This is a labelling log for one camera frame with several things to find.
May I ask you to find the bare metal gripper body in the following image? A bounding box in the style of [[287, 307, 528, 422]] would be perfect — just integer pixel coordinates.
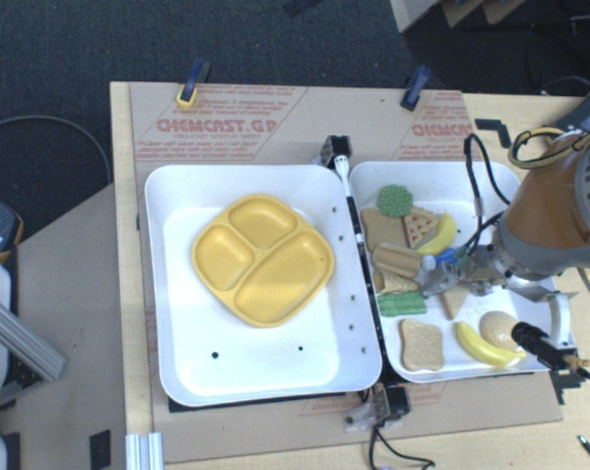
[[456, 243, 559, 304]]

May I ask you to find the blue and white small bottle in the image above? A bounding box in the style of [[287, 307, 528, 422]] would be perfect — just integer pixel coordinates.
[[421, 247, 460, 271]]

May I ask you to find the tan triangular biscuit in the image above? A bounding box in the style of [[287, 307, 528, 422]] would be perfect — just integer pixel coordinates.
[[439, 284, 471, 321]]

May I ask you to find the green ridged vegetable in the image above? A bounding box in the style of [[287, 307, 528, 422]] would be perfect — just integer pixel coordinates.
[[376, 290, 429, 318]]

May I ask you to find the beige round bun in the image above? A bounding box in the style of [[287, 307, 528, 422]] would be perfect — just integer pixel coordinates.
[[478, 309, 522, 353]]

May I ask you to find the tan waffle cone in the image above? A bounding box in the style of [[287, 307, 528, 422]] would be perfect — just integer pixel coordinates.
[[372, 268, 420, 296]]

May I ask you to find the yellow banana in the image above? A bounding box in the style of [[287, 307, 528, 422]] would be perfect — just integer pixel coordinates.
[[455, 320, 527, 368], [415, 212, 458, 258]]

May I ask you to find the tan bread roll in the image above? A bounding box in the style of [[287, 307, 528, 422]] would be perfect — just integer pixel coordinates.
[[372, 242, 423, 280]]

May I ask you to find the pizza slice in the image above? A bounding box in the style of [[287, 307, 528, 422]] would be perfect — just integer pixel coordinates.
[[402, 207, 441, 251]]

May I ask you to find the tan toast slice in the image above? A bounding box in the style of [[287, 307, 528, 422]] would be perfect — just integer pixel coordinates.
[[398, 317, 446, 373]]

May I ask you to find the white plastic tray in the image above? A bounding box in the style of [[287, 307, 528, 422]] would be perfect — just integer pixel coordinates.
[[144, 164, 384, 407], [347, 161, 577, 385]]

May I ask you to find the tan bread slice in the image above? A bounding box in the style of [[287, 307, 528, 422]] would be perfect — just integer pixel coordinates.
[[360, 207, 407, 254]]

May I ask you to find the green broccoli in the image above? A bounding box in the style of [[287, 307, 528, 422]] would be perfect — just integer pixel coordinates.
[[376, 184, 415, 218]]

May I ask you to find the thin black and white rod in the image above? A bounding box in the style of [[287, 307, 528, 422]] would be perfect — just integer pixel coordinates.
[[334, 155, 389, 387]]

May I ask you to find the yellow divided plate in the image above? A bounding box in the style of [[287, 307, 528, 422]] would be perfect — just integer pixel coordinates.
[[191, 193, 337, 329]]

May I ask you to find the brown cardboard board red print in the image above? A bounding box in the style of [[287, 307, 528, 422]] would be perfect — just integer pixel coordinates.
[[127, 81, 565, 464]]

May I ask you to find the black cylinder on white bracket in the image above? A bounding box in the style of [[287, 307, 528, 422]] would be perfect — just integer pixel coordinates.
[[511, 291, 580, 372]]

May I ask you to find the black block with thin wires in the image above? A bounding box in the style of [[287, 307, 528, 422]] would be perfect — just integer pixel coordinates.
[[322, 134, 353, 166], [384, 384, 413, 418]]

